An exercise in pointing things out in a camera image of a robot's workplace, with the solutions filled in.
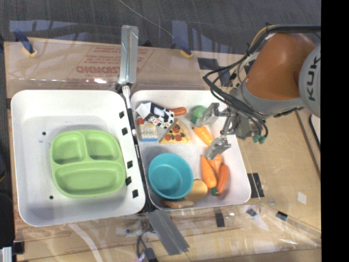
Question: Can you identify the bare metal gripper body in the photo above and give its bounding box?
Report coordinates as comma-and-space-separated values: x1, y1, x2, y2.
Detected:
217, 108, 261, 141

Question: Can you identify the green toy broccoli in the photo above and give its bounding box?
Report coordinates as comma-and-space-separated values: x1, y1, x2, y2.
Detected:
190, 105, 209, 125

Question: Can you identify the white plastic tray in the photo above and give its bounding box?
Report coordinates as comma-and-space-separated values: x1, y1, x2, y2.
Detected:
130, 89, 252, 211
10, 89, 146, 227

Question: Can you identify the orange toy sausage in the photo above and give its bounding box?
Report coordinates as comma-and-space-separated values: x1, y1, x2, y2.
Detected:
167, 106, 188, 117

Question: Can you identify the dark orange toy carrot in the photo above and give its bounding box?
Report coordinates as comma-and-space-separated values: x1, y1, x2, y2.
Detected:
211, 164, 229, 197

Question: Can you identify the toy pizza slice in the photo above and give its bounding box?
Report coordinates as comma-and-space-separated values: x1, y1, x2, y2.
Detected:
159, 120, 193, 144

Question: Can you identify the yellow toy potato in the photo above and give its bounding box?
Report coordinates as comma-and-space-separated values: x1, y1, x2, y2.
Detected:
184, 178, 209, 204

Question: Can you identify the black and white carton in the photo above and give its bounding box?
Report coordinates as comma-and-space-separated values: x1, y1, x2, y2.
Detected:
135, 102, 175, 129

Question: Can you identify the blue bowl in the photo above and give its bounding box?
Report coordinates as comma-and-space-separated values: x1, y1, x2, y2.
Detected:
148, 153, 194, 200

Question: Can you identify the white yellow and blue carton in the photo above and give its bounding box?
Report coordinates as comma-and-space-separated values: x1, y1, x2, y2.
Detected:
136, 117, 159, 142

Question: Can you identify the brown toy bread slice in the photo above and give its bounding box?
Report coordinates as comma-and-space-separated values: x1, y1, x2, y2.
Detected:
161, 199, 195, 210

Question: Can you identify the green divided plate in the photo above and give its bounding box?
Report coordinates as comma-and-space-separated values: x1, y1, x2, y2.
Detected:
50, 129, 127, 199

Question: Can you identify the brown cardboard board red print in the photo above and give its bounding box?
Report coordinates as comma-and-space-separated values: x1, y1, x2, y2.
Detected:
4, 38, 322, 262

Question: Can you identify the black block with thin wires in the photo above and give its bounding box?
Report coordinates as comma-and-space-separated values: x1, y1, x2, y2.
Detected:
143, 247, 159, 262

